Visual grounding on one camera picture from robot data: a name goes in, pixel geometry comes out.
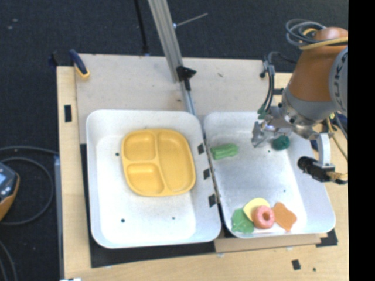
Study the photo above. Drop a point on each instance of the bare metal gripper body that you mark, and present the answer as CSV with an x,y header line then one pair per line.
x,y
288,123

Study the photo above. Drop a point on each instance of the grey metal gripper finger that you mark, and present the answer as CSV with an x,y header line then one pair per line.
x,y
257,135
271,136

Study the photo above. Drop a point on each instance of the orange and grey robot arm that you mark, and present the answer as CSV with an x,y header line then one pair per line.
x,y
313,75

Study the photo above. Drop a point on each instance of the dark green broccoli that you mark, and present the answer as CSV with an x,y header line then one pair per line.
x,y
281,143

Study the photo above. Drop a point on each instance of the light green pea pod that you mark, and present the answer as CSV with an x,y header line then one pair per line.
x,y
224,152

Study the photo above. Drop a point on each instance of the white plastic tray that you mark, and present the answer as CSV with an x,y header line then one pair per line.
x,y
257,180
146,215

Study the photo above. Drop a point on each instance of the thin black and white rod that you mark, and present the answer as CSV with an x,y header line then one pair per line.
x,y
213,174

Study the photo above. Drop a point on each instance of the yellow round slice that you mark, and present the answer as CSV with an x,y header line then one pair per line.
x,y
255,204

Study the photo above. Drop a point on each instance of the orange bread slice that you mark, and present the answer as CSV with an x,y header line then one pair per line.
x,y
284,217

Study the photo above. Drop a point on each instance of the pink doughnut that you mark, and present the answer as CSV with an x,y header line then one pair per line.
x,y
259,219

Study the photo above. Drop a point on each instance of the yellow divided plate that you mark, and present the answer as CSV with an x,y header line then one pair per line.
x,y
173,159

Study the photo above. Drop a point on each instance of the green lettuce leaf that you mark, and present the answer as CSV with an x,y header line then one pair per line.
x,y
240,224

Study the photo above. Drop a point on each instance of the black block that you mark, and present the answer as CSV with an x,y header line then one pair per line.
x,y
185,72

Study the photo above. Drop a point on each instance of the pale flat board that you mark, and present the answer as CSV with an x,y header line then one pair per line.
x,y
132,86

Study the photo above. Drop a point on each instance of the black cylinder on white bracket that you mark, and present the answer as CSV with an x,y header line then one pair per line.
x,y
317,167

